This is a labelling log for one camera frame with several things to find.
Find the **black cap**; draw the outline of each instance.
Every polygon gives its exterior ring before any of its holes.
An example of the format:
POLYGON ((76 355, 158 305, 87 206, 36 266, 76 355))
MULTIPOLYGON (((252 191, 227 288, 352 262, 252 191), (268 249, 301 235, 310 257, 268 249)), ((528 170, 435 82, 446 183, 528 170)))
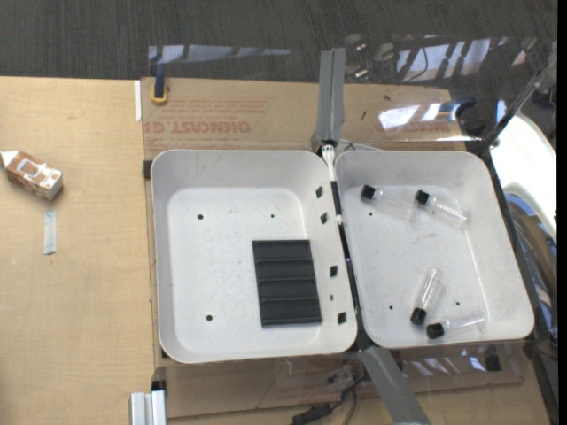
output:
POLYGON ((423 192, 422 190, 418 190, 416 193, 416 201, 421 205, 425 205, 429 200, 429 194, 427 192, 423 192))
POLYGON ((445 335, 445 330, 443 326, 441 326, 440 322, 436 322, 435 324, 430 324, 427 327, 427 336, 431 339, 439 338, 440 336, 445 335))
POLYGON ((411 318, 409 319, 414 324, 421 326, 425 321, 425 315, 427 312, 423 308, 416 307, 411 314, 411 318))
POLYGON ((362 192, 361 192, 362 198, 371 200, 372 198, 374 198, 375 193, 376 193, 376 189, 373 188, 372 186, 369 186, 368 184, 364 184, 364 186, 362 186, 362 192))

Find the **clear tape strip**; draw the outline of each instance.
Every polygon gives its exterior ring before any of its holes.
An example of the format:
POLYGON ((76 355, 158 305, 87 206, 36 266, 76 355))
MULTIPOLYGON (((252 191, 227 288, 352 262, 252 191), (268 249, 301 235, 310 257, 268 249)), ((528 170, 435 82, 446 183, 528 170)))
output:
POLYGON ((57 251, 57 211, 47 210, 43 216, 43 255, 51 255, 57 251))

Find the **wooden table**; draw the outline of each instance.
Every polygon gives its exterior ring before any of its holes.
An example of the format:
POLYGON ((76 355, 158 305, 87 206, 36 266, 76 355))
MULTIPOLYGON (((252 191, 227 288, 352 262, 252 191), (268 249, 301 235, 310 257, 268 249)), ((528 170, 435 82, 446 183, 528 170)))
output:
MULTIPOLYGON (((0 149, 64 172, 43 202, 0 178, 0 423, 126 424, 153 374, 142 131, 132 81, 0 78, 0 149), (57 253, 43 255, 55 209, 57 253)), ((433 423, 545 423, 532 365, 524 381, 420 395, 433 423)), ((321 423, 341 423, 347 406, 321 423)), ((287 424, 305 407, 173 423, 287 424)), ((351 423, 391 423, 379 399, 351 423)))

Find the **white tray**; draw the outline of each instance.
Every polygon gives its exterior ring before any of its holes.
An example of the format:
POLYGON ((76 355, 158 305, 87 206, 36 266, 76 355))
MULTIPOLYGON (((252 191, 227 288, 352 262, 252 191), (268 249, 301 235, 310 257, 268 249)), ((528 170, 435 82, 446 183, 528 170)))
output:
POLYGON ((169 356, 199 363, 343 352, 353 344, 353 301, 319 158, 306 151, 167 151, 151 177, 159 339, 169 356), (311 243, 321 324, 261 326, 252 241, 286 239, 311 243), (338 267, 332 278, 331 266, 338 267))
POLYGON ((364 327, 377 344, 429 344, 516 339, 533 328, 527 297, 485 165, 466 152, 349 151, 337 158, 338 186, 364 327), (419 210, 413 220, 377 212, 361 199, 364 184, 418 189, 451 197, 470 212, 465 228, 419 210), (445 293, 427 322, 483 311, 478 326, 430 340, 409 316, 428 267, 444 273, 445 293))

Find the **clear vial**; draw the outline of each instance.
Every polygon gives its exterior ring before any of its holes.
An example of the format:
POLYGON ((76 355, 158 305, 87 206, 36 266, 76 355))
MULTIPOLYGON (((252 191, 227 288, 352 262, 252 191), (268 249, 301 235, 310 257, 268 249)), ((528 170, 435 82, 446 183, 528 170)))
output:
POLYGON ((431 339, 439 338, 447 333, 459 332, 469 326, 477 326, 481 332, 485 332, 486 315, 480 311, 475 311, 444 318, 427 326, 427 336, 431 339))
POLYGON ((371 200, 377 211, 397 216, 401 219, 410 220, 416 208, 416 203, 411 196, 405 195, 394 189, 373 188, 369 185, 362 187, 361 197, 371 200))
POLYGON ((409 320, 418 326, 425 321, 427 312, 437 303, 443 283, 441 283, 442 273, 436 267, 432 267, 427 271, 427 275, 423 279, 421 289, 416 297, 414 311, 409 320))
POLYGON ((416 202, 420 206, 425 207, 432 216, 457 227, 463 227, 469 221, 469 213, 462 210, 457 203, 451 202, 446 198, 418 190, 416 202))

